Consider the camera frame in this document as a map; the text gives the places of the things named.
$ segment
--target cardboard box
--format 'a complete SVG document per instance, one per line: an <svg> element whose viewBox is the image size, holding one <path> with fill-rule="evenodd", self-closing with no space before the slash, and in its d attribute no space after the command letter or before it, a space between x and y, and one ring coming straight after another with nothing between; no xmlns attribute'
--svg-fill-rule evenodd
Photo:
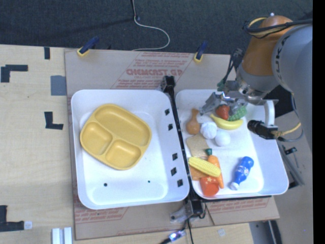
<svg viewBox="0 0 325 244"><path fill-rule="evenodd" d="M81 204L77 194L71 97L81 89L160 89L164 76L174 76L175 93L183 89L216 89L224 77L229 55L205 54L200 63L194 53L91 50L79 57L75 49L65 51L70 148L74 191L76 239L178 230L182 223L171 222L170 213L184 202L91 210ZM234 79L232 72L229 79ZM224 200L206 203L208 213L191 222L207 227L279 218L273 197Z"/></svg>

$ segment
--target robotic hand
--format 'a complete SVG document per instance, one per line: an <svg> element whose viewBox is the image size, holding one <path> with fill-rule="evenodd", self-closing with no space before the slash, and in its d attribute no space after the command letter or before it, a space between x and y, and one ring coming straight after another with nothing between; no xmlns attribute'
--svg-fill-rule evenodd
<svg viewBox="0 0 325 244"><path fill-rule="evenodd" d="M259 21L261 25L252 28ZM294 96L296 113L312 151L312 19L291 21L271 15L248 21L243 28L253 37L244 55L241 50L232 54L218 90L224 97L263 105L263 98L280 84ZM233 67L236 80L227 81ZM248 128L260 135L266 133L265 138L272 137L270 130L260 125L249 122Z"/></svg>

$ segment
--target white cable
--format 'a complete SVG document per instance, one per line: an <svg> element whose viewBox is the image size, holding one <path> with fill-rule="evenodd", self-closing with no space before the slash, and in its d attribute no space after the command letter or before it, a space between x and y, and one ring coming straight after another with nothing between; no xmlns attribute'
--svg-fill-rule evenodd
<svg viewBox="0 0 325 244"><path fill-rule="evenodd" d="M153 26L147 26L147 25L143 25L143 24L140 24L137 22L137 14L136 14L136 8L135 8L135 3L134 3L134 0L132 0L132 5L133 5L133 13L134 13L134 22L138 25L138 26L141 26L141 27L146 27L146 28L151 28L151 29L155 29L155 30L158 30L158 31L161 31L163 32L167 38L168 38L168 42L165 46L163 47L159 47L159 48L141 48L141 49L134 49L132 51L138 51L138 50L160 50L160 49L164 49L166 48L168 45L169 45L169 42L170 42L170 37L169 35L166 33L166 31L164 31L163 29L160 29L158 27L153 27Z"/></svg>

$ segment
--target blue bottle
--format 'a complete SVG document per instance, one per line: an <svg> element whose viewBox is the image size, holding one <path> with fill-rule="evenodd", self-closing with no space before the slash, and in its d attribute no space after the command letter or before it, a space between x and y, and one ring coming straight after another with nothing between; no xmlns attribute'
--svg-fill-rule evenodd
<svg viewBox="0 0 325 244"><path fill-rule="evenodd" d="M237 167L237 169L235 171L235 179L230 185L230 188L232 190L238 190L239 184L242 181L247 179L247 177L249 175L249 171L253 167L253 165L254 165L254 160L251 157L243 157L242 158L239 166Z"/></svg>

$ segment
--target hole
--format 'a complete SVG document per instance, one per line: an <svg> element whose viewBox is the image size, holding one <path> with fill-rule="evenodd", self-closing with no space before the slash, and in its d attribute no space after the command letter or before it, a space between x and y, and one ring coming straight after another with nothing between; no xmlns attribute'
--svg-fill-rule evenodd
<svg viewBox="0 0 325 244"><path fill-rule="evenodd" d="M174 167L174 168L171 170L171 174L172 174L172 176L173 176L175 173L177 173L176 167Z"/></svg>
<svg viewBox="0 0 325 244"><path fill-rule="evenodd" d="M178 180L178 181L177 181L177 186L180 187L180 186L182 186L182 185L183 185L183 180L182 180L182 179Z"/></svg>

